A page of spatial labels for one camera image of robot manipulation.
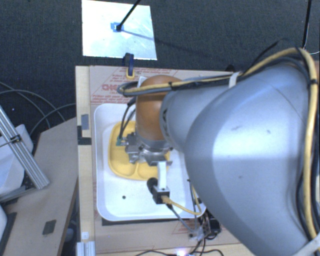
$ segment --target black cable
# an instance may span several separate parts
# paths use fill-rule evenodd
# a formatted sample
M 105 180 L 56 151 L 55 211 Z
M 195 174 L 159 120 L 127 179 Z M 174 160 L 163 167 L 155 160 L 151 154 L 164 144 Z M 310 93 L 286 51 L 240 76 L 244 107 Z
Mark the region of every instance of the black cable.
M 194 249 L 192 251 L 190 251 L 189 254 L 191 254 L 191 255 L 194 254 L 196 252 L 196 250 L 199 248 L 201 242 L 202 242 L 202 240 L 198 241 L 198 243 L 196 244 Z
M 224 80 L 229 79 L 229 75 L 220 75 L 220 76 L 212 76 L 209 78 L 220 78 L 220 80 L 217 81 L 191 81 L 186 84 L 183 84 L 181 86 L 176 86 L 176 87 L 164 87 L 164 88 L 154 88 L 154 89 L 148 89 L 144 91 L 136 91 L 136 92 L 126 92 L 127 89 L 137 87 L 137 82 L 129 82 L 129 83 L 124 83 L 120 85 L 117 88 L 117 92 L 125 97 L 134 97 L 134 96 L 139 96 L 139 95 L 144 95 L 144 94 L 155 94 L 155 93 L 165 93 L 165 92 L 170 92 L 170 91 L 177 91 L 177 90 L 185 90 L 185 89 L 195 89 L 199 87 L 203 87 L 205 85 L 209 85 L 210 87 L 212 86 L 220 86 L 220 85 L 225 85 L 226 83 Z
M 307 5 L 307 8 L 306 8 L 304 32 L 303 32 L 303 39 L 302 39 L 302 48 L 303 48 L 303 49 L 306 49 L 306 45 L 307 45 L 307 38 L 308 38 L 308 31 L 309 31 L 309 18 L 310 18 L 310 10 L 311 10 L 311 2 L 312 2 L 312 0 L 308 0 L 308 5 Z
M 194 197 L 194 192 L 192 189 L 192 184 L 190 182 L 190 180 L 188 179 L 189 182 L 189 189 L 190 189 L 190 195 L 191 195 L 191 200 L 192 200 L 192 206 L 193 206 L 193 211 L 196 211 L 196 201 L 195 201 L 195 197 Z M 197 216 L 194 215 L 194 228 L 197 229 L 198 228 L 198 221 L 197 221 Z
M 120 132 L 119 132 L 119 136 L 118 136 L 120 140 L 122 140 L 123 135 L 124 135 L 124 131 L 125 131 L 125 129 L 124 129 L 124 123 L 125 123 L 126 116 L 127 116 L 127 113 L 128 113 L 128 111 L 129 111 L 130 107 L 131 107 L 131 106 L 129 106 L 129 105 L 126 107 L 126 109 L 125 109 L 125 111 L 124 111 L 124 114 L 123 114 L 123 117 L 122 117 L 121 126 L 120 126 Z
M 217 237 L 218 233 L 215 233 L 213 236 L 208 235 L 205 239 L 207 240 L 213 240 Z
M 144 255 L 144 254 L 148 254 L 148 253 L 155 253 L 155 254 L 161 254 L 161 255 L 166 255 L 166 256 L 177 256 L 176 254 L 168 254 L 168 253 L 164 253 L 164 252 L 157 251 L 157 250 L 146 250 L 144 252 L 136 254 L 135 256 L 140 256 L 140 255 Z
M 118 136 L 118 138 L 119 138 L 120 140 L 122 140 L 123 135 L 124 135 L 124 132 L 125 132 L 125 129 L 126 129 L 129 121 L 131 120 L 131 118 L 133 117 L 133 115 L 134 115 L 134 113 L 135 113 L 135 111 L 136 111 L 136 110 L 134 110 L 134 111 L 131 112 L 131 114 L 129 115 L 129 117 L 128 117 L 126 123 L 125 123 L 127 113 L 128 113 L 128 111 L 129 111 L 130 107 L 131 107 L 133 104 L 136 103 L 136 100 L 137 100 L 137 97 L 133 97 L 133 98 L 126 104 L 127 107 L 126 107 L 126 109 L 125 109 L 125 111 L 124 111 L 124 114 L 123 114 L 123 117 L 122 117 L 121 126 L 120 126 L 120 131 L 119 131 L 119 136 Z
M 191 227 L 185 223 L 185 221 L 180 217 L 180 215 L 175 211 L 174 207 L 172 204 L 166 204 L 166 206 L 174 213 L 174 215 L 178 218 L 178 220 L 184 225 L 184 227 L 189 230 L 191 233 L 195 232 Z
M 134 116 L 134 113 L 136 112 L 136 109 L 134 109 L 134 110 L 132 110 L 132 112 L 130 113 L 130 115 L 129 115 L 129 117 L 128 117 L 128 119 L 126 120 L 126 122 L 125 122 L 125 124 L 124 124 L 124 126 L 123 126 L 123 132 L 122 133 L 124 133 L 125 132 L 125 130 L 126 130 L 126 128 L 127 128 L 127 126 L 128 126 L 128 124 L 129 124 L 129 122 L 130 122 L 130 120 L 132 119 L 132 117 Z
M 309 230 L 307 228 L 306 219 L 303 213 L 303 202 L 301 199 L 301 188 L 303 184 L 303 173 L 301 173 L 298 184 L 296 186 L 296 192 L 295 192 L 295 205 L 298 213 L 298 218 L 300 221 L 300 224 L 303 228 L 303 231 L 308 239 L 308 241 L 311 241 L 312 238 L 310 236 Z
M 6 91 L 2 91 L 0 92 L 0 95 L 2 94 L 6 94 L 6 93 L 13 93 L 13 92 L 16 92 L 15 89 L 13 90 L 6 90 Z M 39 112 L 40 114 L 44 117 L 45 116 L 45 113 L 38 107 L 37 104 L 35 104 L 31 99 L 29 99 L 28 97 L 24 96 L 23 94 L 19 94 L 22 98 L 24 98 L 25 100 L 27 100 L 31 105 L 33 105 Z M 48 125 L 49 128 L 51 128 L 51 125 L 49 123 L 49 120 L 46 119 L 46 124 Z
M 206 239 L 203 239 L 202 251 L 199 256 L 202 256 L 202 254 L 204 254 L 205 247 L 206 247 Z
M 317 177 L 318 177 L 318 166 L 319 166 L 319 106 L 317 106 L 317 113 L 314 125 L 314 145 L 313 145 L 313 159 L 311 163 L 311 206 L 312 206 L 312 216 L 313 223 L 316 233 L 320 232 L 320 212 L 318 209 L 318 203 L 316 199 L 317 191 Z
M 219 249 L 206 250 L 206 251 L 204 251 L 202 254 L 209 254 L 209 253 L 213 253 L 213 252 L 217 252 L 217 253 L 219 253 L 221 256 L 225 256 L 224 253 L 223 253 L 221 250 L 219 250 Z M 194 251 L 194 253 L 199 254 L 199 253 L 201 253 L 201 251 Z
M 0 85 L 6 87 L 7 89 L 10 89 L 10 90 L 14 90 L 14 91 L 19 91 L 17 89 L 14 89 L 13 87 L 5 84 L 4 82 L 0 82 Z M 41 99 L 42 101 L 44 101 L 45 103 L 47 103 L 50 107 L 52 107 L 54 110 L 56 109 L 56 107 L 50 102 L 48 101 L 47 99 L 45 99 L 44 97 L 42 97 L 41 95 L 37 94 L 37 93 L 34 93 L 34 92 L 30 92 L 33 96 Z M 23 94 L 17 92 L 18 95 L 20 95 L 21 97 L 23 97 L 24 99 L 26 99 L 27 101 L 31 101 L 28 97 L 24 96 Z M 61 117 L 62 121 L 65 122 L 66 119 L 64 118 L 64 116 L 58 111 L 57 114 Z
M 121 31 L 123 24 L 126 22 L 126 20 L 129 18 L 130 14 L 134 11 L 134 9 L 137 7 L 137 5 L 140 3 L 141 0 L 137 0 L 134 5 L 131 7 L 129 12 L 126 14 L 126 16 L 123 18 L 123 20 L 116 26 L 116 31 Z
M 57 107 L 55 110 L 49 112 L 48 114 L 46 114 L 42 119 L 40 119 L 40 121 L 33 127 L 32 131 L 30 132 L 30 136 L 34 133 L 35 129 L 38 127 L 38 125 L 44 120 L 46 119 L 47 117 L 49 117 L 50 115 L 54 114 L 55 112 L 61 110 L 61 109 L 64 109 L 64 108 L 67 108 L 67 107 L 71 107 L 71 106 L 75 106 L 76 104 L 75 103 L 70 103 L 70 104 L 67 104 L 67 105 L 63 105 L 63 106 L 60 106 L 60 107 Z
M 246 75 L 246 76 L 239 76 L 238 77 L 238 82 L 240 81 L 243 81 L 243 80 L 246 80 L 247 78 L 251 77 L 251 76 L 254 76 L 255 74 L 257 73 L 260 73 L 261 71 L 269 68 L 269 67 L 272 67 L 272 66 L 275 66 L 277 64 L 280 64 L 280 63 L 291 63 L 291 64 L 294 64 L 295 68 L 297 70 L 299 70 L 302 75 L 304 76 L 305 80 L 306 80 L 306 83 L 307 85 L 309 86 L 311 84 L 311 81 L 310 81 L 310 76 L 309 76 L 309 73 L 306 69 L 305 66 L 303 66 L 298 60 L 296 60 L 295 58 L 293 57 L 288 57 L 288 56 L 285 56 L 285 57 L 280 57 L 280 58 L 277 58 L 277 59 L 274 59 L 273 61 L 269 62 L 268 64 L 262 66 L 261 68 L 257 69 L 255 72 L 252 72 L 250 73 L 249 75 Z
M 300 59 L 303 61 L 304 66 L 305 66 L 305 67 L 307 68 L 307 70 L 309 71 L 308 65 L 307 65 L 307 61 L 306 61 L 306 59 L 304 58 L 304 56 L 302 55 L 302 53 L 300 52 L 298 46 L 297 46 L 292 40 L 284 37 L 284 38 L 281 38 L 280 40 L 274 42 L 273 44 L 271 44 L 271 45 L 270 45 L 269 47 L 267 47 L 265 50 L 263 50 L 263 51 L 258 55 L 258 57 L 256 57 L 256 58 L 254 59 L 254 61 L 251 63 L 251 65 L 243 72 L 243 74 L 246 74 L 247 71 L 248 71 L 249 69 L 251 69 L 251 68 L 258 62 L 258 60 L 259 60 L 263 55 L 265 55 L 268 51 L 270 51 L 272 48 L 274 48 L 274 47 L 275 47 L 279 42 L 281 42 L 281 41 L 286 41 L 286 42 L 290 43 L 290 44 L 296 49 L 296 51 L 297 51 L 296 54 L 298 54 L 298 55 L 300 56 Z

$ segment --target black connector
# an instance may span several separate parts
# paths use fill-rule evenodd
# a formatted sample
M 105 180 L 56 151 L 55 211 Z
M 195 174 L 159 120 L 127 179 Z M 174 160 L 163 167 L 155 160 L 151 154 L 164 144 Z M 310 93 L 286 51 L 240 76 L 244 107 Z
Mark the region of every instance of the black connector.
M 217 235 L 221 232 L 221 225 L 220 222 L 217 221 L 217 219 L 209 212 L 208 213 L 208 218 L 209 218 L 209 225 L 210 225 L 210 230 L 212 235 Z
M 132 99 L 130 99 L 130 101 L 126 104 L 128 107 L 131 107 L 133 104 L 136 103 L 137 100 L 137 96 L 132 97 Z
M 152 194 L 152 198 L 154 200 L 154 202 L 159 205 L 159 204 L 164 204 L 163 200 L 162 200 L 162 196 L 170 196 L 170 191 L 169 190 L 160 190 L 157 188 L 158 186 L 158 179 L 157 178 L 150 178 L 148 179 L 148 181 L 146 182 L 146 185 L 150 191 L 150 193 Z

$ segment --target gray robot arm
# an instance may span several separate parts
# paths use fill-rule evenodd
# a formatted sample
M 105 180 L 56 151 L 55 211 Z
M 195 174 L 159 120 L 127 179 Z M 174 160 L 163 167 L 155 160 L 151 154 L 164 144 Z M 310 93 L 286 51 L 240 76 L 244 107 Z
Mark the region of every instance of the gray robot arm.
M 306 80 L 288 65 L 162 103 L 162 133 L 201 200 L 254 254 L 290 256 L 308 242 L 295 203 L 307 113 Z

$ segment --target black carpet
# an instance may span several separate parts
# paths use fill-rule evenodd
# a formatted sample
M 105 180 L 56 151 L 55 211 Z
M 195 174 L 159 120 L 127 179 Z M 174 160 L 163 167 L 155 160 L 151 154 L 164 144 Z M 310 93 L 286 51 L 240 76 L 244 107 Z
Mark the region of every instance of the black carpet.
M 133 4 L 134 0 L 113 1 Z M 150 5 L 157 61 L 137 67 L 224 70 L 245 69 L 280 38 L 302 45 L 306 0 L 143 0 Z M 0 82 L 29 90 L 60 107 L 75 102 L 75 66 L 120 66 L 121 59 L 82 56 L 80 0 L 0 1 Z M 320 0 L 313 0 L 307 50 L 319 50 Z M 280 44 L 279 49 L 290 47 Z M 0 85 L 0 92 L 5 88 Z M 52 108 L 29 97 L 49 113 Z M 0 94 L 0 105 L 15 125 L 30 132 L 42 115 L 15 93 Z M 66 119 L 75 107 L 61 111 Z M 54 126 L 58 115 L 49 118 Z M 47 129 L 45 122 L 36 130 Z

